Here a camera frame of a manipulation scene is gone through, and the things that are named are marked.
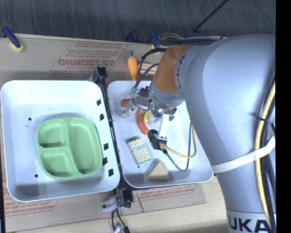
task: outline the black cable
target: black cable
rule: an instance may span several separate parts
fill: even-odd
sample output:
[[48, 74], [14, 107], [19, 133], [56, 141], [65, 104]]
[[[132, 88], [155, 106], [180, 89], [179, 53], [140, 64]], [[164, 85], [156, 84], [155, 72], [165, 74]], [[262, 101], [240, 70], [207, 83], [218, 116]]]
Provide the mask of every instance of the black cable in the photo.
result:
[[118, 208], [116, 208], [114, 211], [112, 211], [111, 213], [111, 221], [112, 221], [112, 228], [113, 228], [113, 231], [115, 231], [116, 227], [114, 225], [114, 213], [116, 212], [117, 216], [118, 216], [118, 219], [121, 221], [121, 223], [123, 224], [123, 230], [124, 230], [124, 233], [130, 233], [129, 231], [129, 228], [125, 225], [125, 223], [123, 222], [123, 220], [121, 219], [120, 217], [120, 214], [118, 212]]
[[150, 51], [146, 52], [142, 57], [141, 57], [141, 62], [139, 64], [139, 68], [138, 68], [138, 73], [137, 73], [137, 81], [136, 81], [136, 84], [135, 84], [135, 88], [137, 88], [137, 86], [139, 85], [140, 83], [140, 73], [141, 73], [141, 66], [144, 62], [144, 60], [146, 59], [147, 56], [149, 56], [150, 54], [154, 54], [154, 53], [157, 53], [157, 52], [165, 52], [167, 49], [164, 49], [164, 48], [158, 48], [158, 49], [151, 49]]
[[114, 225], [114, 213], [115, 213], [115, 210], [112, 211], [112, 213], [111, 213], [111, 221], [112, 221], [112, 229], [113, 229], [113, 231], [115, 231], [115, 225]]
[[[190, 151], [191, 151], [191, 133], [192, 133], [192, 122], [190, 123], [190, 129], [189, 129], [189, 146], [188, 146], [188, 156], [190, 156]], [[188, 162], [186, 164], [185, 169], [179, 168], [179, 166], [175, 163], [175, 161], [171, 158], [167, 150], [162, 150], [164, 154], [167, 155], [168, 159], [174, 164], [174, 166], [180, 171], [180, 172], [185, 172], [189, 168], [189, 162], [190, 158], [188, 158]]]
[[270, 126], [272, 128], [272, 131], [274, 133], [274, 136], [276, 137], [276, 128], [275, 128], [275, 125], [273, 123], [271, 123]]
[[152, 66], [150, 66], [143, 74], [143, 76], [140, 78], [140, 81], [148, 74], [148, 72], [153, 68], [158, 66], [159, 63], [153, 64]]
[[119, 214], [119, 212], [118, 212], [118, 208], [116, 209], [116, 214], [117, 214], [117, 216], [118, 216], [118, 219], [119, 219], [119, 220], [121, 221], [121, 223], [123, 224], [123, 226], [126, 227], [125, 223], [123, 222], [123, 220], [122, 220], [121, 217], [120, 217], [120, 214]]
[[[275, 107], [275, 97], [273, 98], [271, 102], [271, 105], [266, 117], [263, 119], [265, 120], [265, 123], [263, 125], [262, 132], [261, 132], [260, 148], [265, 147], [267, 144], [267, 132], [268, 132], [268, 124], [269, 124], [268, 122], [273, 113], [274, 107]], [[276, 233], [276, 221], [275, 221], [275, 216], [274, 216], [272, 197], [270, 194], [270, 188], [268, 184], [268, 180], [269, 180], [268, 177], [269, 177], [272, 189], [274, 191], [274, 196], [275, 196], [275, 174], [274, 172], [272, 173], [270, 172], [270, 169], [273, 169], [273, 167], [270, 166], [271, 165], [270, 158], [269, 158], [269, 161], [267, 161], [267, 157], [263, 156], [262, 158], [260, 158], [260, 164], [261, 164], [262, 184], [263, 184], [264, 195], [266, 199], [266, 206], [267, 206], [267, 210], [270, 216], [270, 224], [272, 228], [272, 233]]]
[[229, 0], [223, 0], [202, 22], [200, 22], [195, 28], [193, 28], [193, 31], [196, 32], [210, 17], [213, 16], [214, 13], [216, 13], [227, 1]]
[[219, 38], [209, 36], [197, 36], [190, 38], [182, 38], [181, 35], [175, 33], [162, 33], [159, 35], [159, 43], [163, 46], [182, 46], [182, 45], [209, 45]]

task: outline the cardboard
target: cardboard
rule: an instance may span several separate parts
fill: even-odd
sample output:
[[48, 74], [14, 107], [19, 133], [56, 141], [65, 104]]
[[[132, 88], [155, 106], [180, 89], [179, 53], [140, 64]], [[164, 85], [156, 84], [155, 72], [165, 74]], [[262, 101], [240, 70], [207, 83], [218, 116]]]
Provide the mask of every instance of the cardboard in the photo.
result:
[[[7, 38], [0, 38], [0, 89], [11, 80], [88, 80], [97, 66], [106, 67], [107, 84], [115, 80], [130, 80], [128, 51], [134, 51], [134, 56], [140, 61], [141, 56], [151, 49], [146, 44], [16, 36], [24, 45], [20, 52], [10, 46]], [[153, 54], [147, 62], [157, 63], [161, 56]], [[111, 212], [102, 212], [100, 201], [109, 199], [112, 191], [36, 202], [13, 199], [7, 190], [2, 131], [0, 144], [7, 233], [111, 217]], [[152, 188], [134, 191], [133, 194], [134, 202], [131, 208], [122, 211], [123, 215], [206, 203], [201, 184]]]

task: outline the blue clamp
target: blue clamp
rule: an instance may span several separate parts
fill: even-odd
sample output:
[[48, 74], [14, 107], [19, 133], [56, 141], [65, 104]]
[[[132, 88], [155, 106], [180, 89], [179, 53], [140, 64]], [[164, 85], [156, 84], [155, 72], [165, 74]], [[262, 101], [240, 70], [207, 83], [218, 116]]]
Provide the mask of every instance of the blue clamp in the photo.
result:
[[150, 31], [149, 36], [152, 40], [154, 48], [158, 49], [160, 47], [160, 44], [159, 44], [159, 38], [157, 34], [152, 30]]
[[2, 32], [10, 39], [10, 45], [14, 50], [21, 51], [24, 48], [24, 45], [19, 42], [15, 34], [8, 27], [4, 26]]

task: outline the yellow cable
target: yellow cable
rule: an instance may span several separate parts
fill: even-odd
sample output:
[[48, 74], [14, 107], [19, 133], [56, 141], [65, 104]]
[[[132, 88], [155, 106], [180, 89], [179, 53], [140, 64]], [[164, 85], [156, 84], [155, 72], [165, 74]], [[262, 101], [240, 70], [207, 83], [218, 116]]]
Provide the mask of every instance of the yellow cable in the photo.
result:
[[165, 143], [162, 143], [162, 142], [160, 142], [160, 148], [168, 150], [168, 151], [171, 151], [172, 153], [174, 153], [174, 154], [176, 154], [178, 156], [181, 156], [183, 158], [187, 158], [187, 159], [193, 158], [196, 155], [196, 142], [195, 142], [195, 133], [194, 133], [194, 127], [193, 126], [192, 126], [192, 136], [193, 136], [193, 144], [194, 144], [194, 153], [192, 155], [190, 155], [190, 156], [181, 154], [181, 153], [169, 148]]
[[[275, 82], [272, 86], [270, 94], [268, 95], [266, 103], [263, 107], [261, 120], [259, 121], [257, 132], [256, 132], [256, 138], [255, 138], [255, 143], [254, 143], [255, 150], [260, 149], [261, 134], [262, 134], [263, 126], [265, 124], [265, 121], [263, 119], [265, 119], [267, 114], [269, 113], [269, 110], [270, 110], [270, 107], [271, 107], [271, 104], [272, 104], [274, 97], [275, 97]], [[258, 189], [259, 189], [261, 203], [262, 203], [262, 206], [264, 209], [265, 216], [266, 216], [268, 222], [270, 223], [270, 215], [269, 215], [269, 211], [267, 209], [265, 192], [264, 192], [264, 188], [263, 188], [260, 159], [255, 160], [255, 164], [256, 164], [256, 178], [257, 178], [257, 182], [258, 182]]]

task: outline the white strap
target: white strap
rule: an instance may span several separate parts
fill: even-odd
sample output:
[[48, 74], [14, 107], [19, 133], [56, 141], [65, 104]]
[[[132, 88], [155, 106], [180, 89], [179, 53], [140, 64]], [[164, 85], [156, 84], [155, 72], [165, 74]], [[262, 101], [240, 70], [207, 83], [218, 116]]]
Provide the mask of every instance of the white strap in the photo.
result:
[[269, 154], [274, 149], [275, 146], [276, 146], [276, 140], [275, 140], [275, 137], [272, 136], [272, 138], [268, 141], [265, 147], [259, 150], [252, 151], [248, 154], [245, 154], [235, 160], [221, 163], [218, 165], [214, 165], [212, 166], [212, 170], [214, 173], [222, 173], [222, 172], [230, 171], [232, 169], [248, 164], [252, 161], [255, 161]]

